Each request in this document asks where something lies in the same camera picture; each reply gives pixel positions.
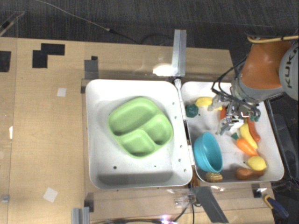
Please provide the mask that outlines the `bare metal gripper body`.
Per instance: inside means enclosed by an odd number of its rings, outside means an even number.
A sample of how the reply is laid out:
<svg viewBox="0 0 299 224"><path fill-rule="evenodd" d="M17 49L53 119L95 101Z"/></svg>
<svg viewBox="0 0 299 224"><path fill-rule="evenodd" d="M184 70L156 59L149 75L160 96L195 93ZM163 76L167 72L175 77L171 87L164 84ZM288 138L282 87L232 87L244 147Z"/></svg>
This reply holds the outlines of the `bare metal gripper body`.
<svg viewBox="0 0 299 224"><path fill-rule="evenodd" d="M233 96L226 96L225 100L228 101L227 111L224 118L226 123L235 123L247 118L249 118L250 121L259 121L259 104L250 103L245 99L239 100Z"/></svg>

